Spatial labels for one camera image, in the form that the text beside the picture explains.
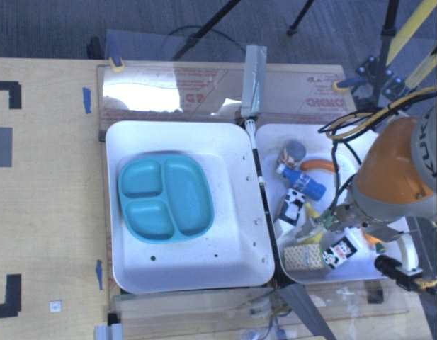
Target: sink basin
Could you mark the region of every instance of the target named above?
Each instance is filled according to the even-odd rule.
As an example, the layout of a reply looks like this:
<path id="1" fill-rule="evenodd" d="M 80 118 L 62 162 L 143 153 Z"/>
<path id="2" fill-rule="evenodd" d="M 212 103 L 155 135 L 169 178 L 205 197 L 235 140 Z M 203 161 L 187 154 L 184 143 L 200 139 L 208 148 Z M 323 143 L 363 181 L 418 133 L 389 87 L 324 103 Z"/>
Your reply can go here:
<path id="1" fill-rule="evenodd" d="M 141 294 L 269 282 L 273 252 L 243 129 L 231 123 L 120 121 L 107 131 L 106 154 L 113 275 L 123 290 Z M 132 168 L 137 162 L 144 164 Z M 137 179 L 119 187 L 121 174 L 124 181 L 126 175 L 144 177 L 144 185 Z M 184 220 L 192 198 L 203 201 L 201 215 Z M 153 223 L 144 224 L 141 217 Z"/>

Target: yellow pole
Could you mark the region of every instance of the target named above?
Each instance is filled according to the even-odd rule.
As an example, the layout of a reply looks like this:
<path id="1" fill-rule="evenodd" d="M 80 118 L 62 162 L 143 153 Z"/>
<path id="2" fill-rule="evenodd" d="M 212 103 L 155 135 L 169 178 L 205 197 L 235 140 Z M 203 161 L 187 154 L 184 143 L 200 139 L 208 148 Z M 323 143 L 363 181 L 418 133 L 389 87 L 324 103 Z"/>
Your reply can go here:
<path id="1" fill-rule="evenodd" d="M 401 30 L 392 39 L 390 51 L 388 52 L 387 65 L 397 56 L 436 6 L 437 0 L 423 0 L 418 5 L 407 22 L 402 26 Z"/>
<path id="2" fill-rule="evenodd" d="M 429 54 L 426 58 L 423 59 L 418 67 L 416 67 L 416 69 L 405 79 L 405 86 L 409 89 L 415 89 L 436 66 L 437 54 Z"/>

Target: blue divided plate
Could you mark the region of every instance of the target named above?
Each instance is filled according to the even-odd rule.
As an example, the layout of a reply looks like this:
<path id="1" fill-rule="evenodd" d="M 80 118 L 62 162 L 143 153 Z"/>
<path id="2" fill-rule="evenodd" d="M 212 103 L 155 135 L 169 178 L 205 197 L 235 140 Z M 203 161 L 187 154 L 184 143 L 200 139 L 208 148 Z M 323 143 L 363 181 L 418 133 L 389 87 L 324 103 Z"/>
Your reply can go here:
<path id="1" fill-rule="evenodd" d="M 127 228 L 143 242 L 192 239 L 212 225 L 210 188 L 203 169 L 190 157 L 133 160 L 119 173 L 118 191 Z"/>

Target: black cable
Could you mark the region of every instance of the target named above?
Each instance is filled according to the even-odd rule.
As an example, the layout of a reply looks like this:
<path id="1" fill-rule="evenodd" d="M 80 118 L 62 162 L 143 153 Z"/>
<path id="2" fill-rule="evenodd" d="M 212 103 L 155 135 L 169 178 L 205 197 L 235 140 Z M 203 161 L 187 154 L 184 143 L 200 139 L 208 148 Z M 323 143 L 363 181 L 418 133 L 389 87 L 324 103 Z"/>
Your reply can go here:
<path id="1" fill-rule="evenodd" d="M 191 26 L 191 25 L 184 25 L 184 26 L 181 26 L 181 27 L 179 27 L 179 28 L 174 29 L 173 31 L 171 31 L 171 32 L 168 33 L 167 35 L 174 35 L 174 34 L 176 34 L 178 31 L 181 31 L 181 30 L 185 30 L 185 29 L 196 29 L 196 28 L 202 28 L 202 26 L 201 26 L 201 25 L 192 25 L 192 26 Z M 217 33 L 217 34 L 221 35 L 222 37 L 228 39 L 229 41 L 231 41 L 232 43 L 234 43 L 237 47 L 239 47 L 240 50 L 241 50 L 242 52 L 246 52 L 245 48 L 243 48 L 243 47 L 242 47 L 242 46 L 241 46 L 241 45 L 240 45 L 236 40 L 232 39 L 230 36 L 224 34 L 223 32 L 221 32 L 221 31 L 219 31 L 219 30 L 216 30 L 216 29 L 210 29 L 210 31 L 212 31 L 212 32 L 214 32 L 214 33 Z"/>
<path id="2" fill-rule="evenodd" d="M 345 142 L 344 144 L 346 145 L 346 147 L 348 148 L 348 150 L 352 153 L 353 157 L 355 157 L 355 160 L 358 162 L 358 165 L 361 165 L 360 157 L 358 157 L 357 153 L 356 153 L 355 150 L 352 148 L 352 146 L 349 145 L 348 142 Z"/>
<path id="3" fill-rule="evenodd" d="M 278 323 L 278 318 L 275 316 L 275 324 L 276 324 L 276 338 L 278 340 L 286 340 L 288 337 L 286 336 L 286 331 L 280 329 L 280 325 Z"/>
<path id="4" fill-rule="evenodd" d="M 386 113 L 384 113 L 383 115 L 381 115 L 377 120 L 374 120 L 372 123 L 370 123 L 369 125 L 363 127 L 360 131 L 356 132 L 355 134 L 353 134 L 351 136 L 348 136 L 348 137 L 345 137 L 345 138 L 342 138 L 342 139 L 334 139 L 334 142 L 345 143 L 345 142 L 349 142 L 351 140 L 354 140 L 357 137 L 360 137 L 361 135 L 366 133 L 367 131 L 372 130 L 375 126 L 377 126 L 379 123 L 381 123 L 384 119 L 390 117 L 391 115 L 396 115 L 399 110 L 403 109 L 403 107 L 410 106 L 410 105 L 412 105 L 414 103 L 425 101 L 426 99 L 430 99 L 430 98 L 434 98 L 434 97 L 437 97 L 437 92 L 436 91 L 435 92 L 431 92 L 431 93 L 424 93 L 424 94 L 421 94 L 419 96 L 413 97 L 412 99 L 410 99 L 408 101 L 405 101 L 404 103 L 401 103 L 400 105 L 398 105 L 395 108 L 390 108 L 390 105 L 389 105 L 388 106 L 388 108 L 389 108 L 388 111 Z M 345 115 L 345 116 L 343 116 L 341 118 L 337 118 L 336 120 L 332 121 L 331 123 L 328 123 L 327 125 L 321 127 L 318 130 L 318 132 L 319 133 L 331 132 L 334 135 L 333 132 L 336 132 L 336 131 L 340 130 L 341 128 L 344 128 L 346 126 L 354 124 L 354 121 L 351 124 L 343 122 L 342 125 L 338 125 L 337 127 L 333 127 L 333 128 L 330 128 L 330 129 L 327 128 L 327 127 L 329 127 L 330 125 L 335 123 L 337 120 L 340 120 L 340 119 L 345 118 L 345 117 L 351 117 L 352 115 L 356 115 L 358 113 L 372 113 L 372 110 L 369 110 L 367 112 L 365 112 L 364 110 L 362 110 L 362 111 L 360 110 L 360 111 L 349 113 L 348 115 Z M 368 116 L 366 116 L 364 118 L 367 120 L 367 119 L 369 119 L 371 117 L 372 117 L 371 115 L 368 115 Z"/>
<path id="5" fill-rule="evenodd" d="M 277 317 L 286 317 L 286 316 L 288 316 L 291 312 L 292 312 L 292 309 L 289 309 L 286 313 L 284 313 L 284 314 L 277 314 L 276 316 L 277 316 Z"/>
<path id="6" fill-rule="evenodd" d="M 268 323 L 267 334 L 261 337 L 259 340 L 266 340 L 273 327 L 273 317 L 270 318 L 270 322 Z"/>
<path id="7" fill-rule="evenodd" d="M 334 167 L 334 172 L 335 172 L 335 176 L 336 176 L 336 183 L 335 183 L 334 199 L 329 206 L 329 209 L 331 212 L 334 212 L 336 204 L 338 203 L 338 193 L 339 193 L 339 188 L 341 186 L 341 178 L 339 176 L 339 166 L 338 166 L 338 162 L 336 160 L 337 149 L 338 149 L 338 143 L 333 141 L 333 147 L 331 148 L 331 160 L 333 161 L 333 167 Z"/>
<path id="8" fill-rule="evenodd" d="M 351 183 L 353 177 L 355 176 L 355 174 L 350 175 L 346 182 L 342 185 L 342 187 L 339 188 L 337 194 L 335 195 L 333 201 L 331 202 L 329 209 L 331 211 L 331 213 L 333 214 L 335 208 L 336 208 L 336 204 L 338 203 L 338 199 L 341 196 L 341 194 L 344 192 L 344 190 L 347 189 L 347 187 L 349 186 L 349 184 Z"/>

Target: wooden board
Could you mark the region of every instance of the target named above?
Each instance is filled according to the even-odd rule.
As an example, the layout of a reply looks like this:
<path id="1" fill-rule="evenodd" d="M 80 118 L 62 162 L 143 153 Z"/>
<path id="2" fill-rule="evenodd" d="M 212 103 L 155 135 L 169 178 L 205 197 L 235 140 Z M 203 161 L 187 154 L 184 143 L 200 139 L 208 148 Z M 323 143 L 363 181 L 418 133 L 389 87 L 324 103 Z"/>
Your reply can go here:
<path id="1" fill-rule="evenodd" d="M 0 303 L 6 274 L 22 275 L 21 312 L 0 319 L 0 339 L 92 339 L 106 321 L 96 65 L 0 59 L 0 81 L 18 81 L 23 104 L 9 110 L 0 91 L 0 127 L 13 128 L 12 167 L 0 168 Z M 91 114 L 83 87 L 91 90 Z M 53 300 L 62 301 L 61 312 L 50 312 Z"/>

